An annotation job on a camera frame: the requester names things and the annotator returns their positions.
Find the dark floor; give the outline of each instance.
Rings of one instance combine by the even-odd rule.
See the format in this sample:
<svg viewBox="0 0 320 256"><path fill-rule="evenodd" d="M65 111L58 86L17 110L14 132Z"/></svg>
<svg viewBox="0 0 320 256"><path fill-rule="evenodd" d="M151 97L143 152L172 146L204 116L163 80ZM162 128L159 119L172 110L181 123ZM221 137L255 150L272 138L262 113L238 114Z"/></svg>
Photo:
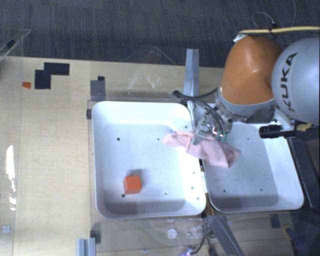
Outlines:
<svg viewBox="0 0 320 256"><path fill-rule="evenodd" d="M151 53L158 62L177 65L184 65L186 48L195 48L201 66L223 67L237 32L256 28L255 12L265 12L278 27L293 21L319 26L320 1L0 0L0 39L10 29L31 29L28 57L143 63ZM261 13L254 21L271 27ZM277 41L286 46L306 36Z"/></svg>

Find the pink towel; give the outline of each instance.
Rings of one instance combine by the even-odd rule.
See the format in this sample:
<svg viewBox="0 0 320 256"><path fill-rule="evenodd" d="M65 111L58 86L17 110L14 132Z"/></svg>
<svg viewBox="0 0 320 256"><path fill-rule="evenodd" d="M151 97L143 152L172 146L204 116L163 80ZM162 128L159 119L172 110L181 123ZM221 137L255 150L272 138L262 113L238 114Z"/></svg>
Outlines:
<svg viewBox="0 0 320 256"><path fill-rule="evenodd" d="M169 147L185 147L185 151L190 155L216 167L230 168L240 156L239 151L212 136L208 136L198 145L192 145L190 142L193 136L193 132L178 130L175 134L167 134L162 143Z"/></svg>

